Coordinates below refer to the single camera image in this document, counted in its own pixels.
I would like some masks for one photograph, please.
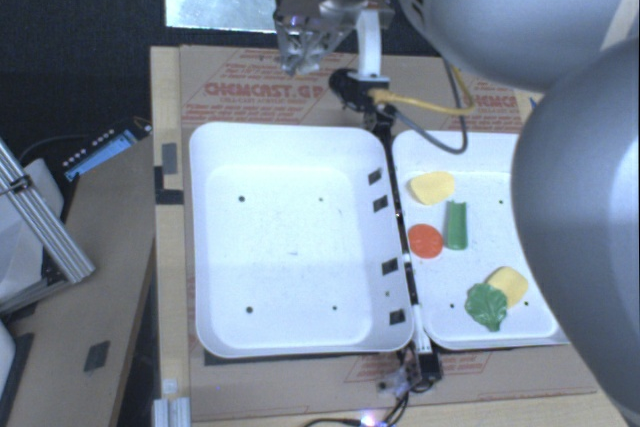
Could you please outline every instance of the white tray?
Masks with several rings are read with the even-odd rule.
[[[193,134],[190,161],[196,328],[207,350],[393,351],[409,341],[385,153],[373,135],[211,123]]]
[[[434,132],[443,142],[460,144],[460,134]],[[461,156],[439,150],[415,132],[403,132],[393,145],[398,187],[406,229],[430,224],[444,235],[446,201],[425,206],[414,199],[409,181],[431,171],[455,178],[449,198],[467,203],[469,247],[444,248],[433,259],[412,254],[422,320],[429,337],[442,347],[486,349],[567,343],[555,317],[531,275],[522,252],[511,210],[511,159],[517,136],[469,134],[469,149]],[[510,308],[500,331],[492,333],[464,309],[467,291],[495,269],[509,266],[525,276],[529,290]]]

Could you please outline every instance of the yellow cable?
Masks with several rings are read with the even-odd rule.
[[[388,89],[375,88],[369,90],[369,96],[373,99],[373,103],[378,105],[381,103],[406,103],[408,105],[413,105],[415,107],[420,107],[421,109],[426,109],[428,111],[439,112],[441,114],[449,114],[451,116],[466,116],[467,114],[471,114],[473,110],[476,108],[475,102],[473,101],[473,96],[469,92],[467,85],[462,80],[462,76],[460,75],[460,71],[455,66],[451,67],[453,71],[453,75],[456,78],[456,82],[458,86],[464,93],[467,102],[469,103],[468,107],[456,108],[456,107],[445,107],[444,105],[438,105],[431,102],[426,102],[424,100],[420,100],[419,98],[412,98],[410,96],[399,95],[398,93],[394,93],[393,91],[389,91]]]

